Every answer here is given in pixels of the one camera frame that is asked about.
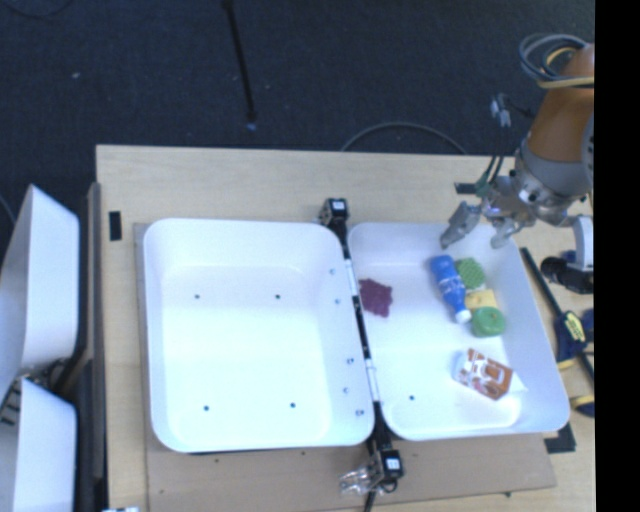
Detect black and white thin rod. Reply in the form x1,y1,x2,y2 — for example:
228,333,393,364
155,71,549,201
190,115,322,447
335,224,386,441

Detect black cylinder on white bracket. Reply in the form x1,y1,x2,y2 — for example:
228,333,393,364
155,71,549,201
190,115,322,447
540,214,595,295

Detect white plastic tray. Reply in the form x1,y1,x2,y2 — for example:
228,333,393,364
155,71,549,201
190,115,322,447
143,217,376,454
347,221,572,443

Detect yellow cheese block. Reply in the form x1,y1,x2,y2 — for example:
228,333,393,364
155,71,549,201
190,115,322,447
465,288,498,311

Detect blue and white bottle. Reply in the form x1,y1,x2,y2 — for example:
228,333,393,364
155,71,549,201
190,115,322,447
429,254,473,324

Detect black block with wires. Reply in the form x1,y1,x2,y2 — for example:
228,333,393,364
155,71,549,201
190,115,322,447
319,197,350,227
372,448,405,482

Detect green doughnut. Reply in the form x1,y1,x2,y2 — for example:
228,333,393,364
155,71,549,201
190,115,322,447
470,306,506,338

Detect purple grapes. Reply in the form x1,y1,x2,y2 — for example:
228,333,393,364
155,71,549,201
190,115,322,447
358,278,394,319

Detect green waffle biscuit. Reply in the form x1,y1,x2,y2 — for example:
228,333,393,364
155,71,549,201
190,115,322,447
455,257,487,291

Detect orange and white carton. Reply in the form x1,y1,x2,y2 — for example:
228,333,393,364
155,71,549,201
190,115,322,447
452,347,515,401

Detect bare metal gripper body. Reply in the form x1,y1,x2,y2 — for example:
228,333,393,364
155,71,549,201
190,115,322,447
482,171,569,229

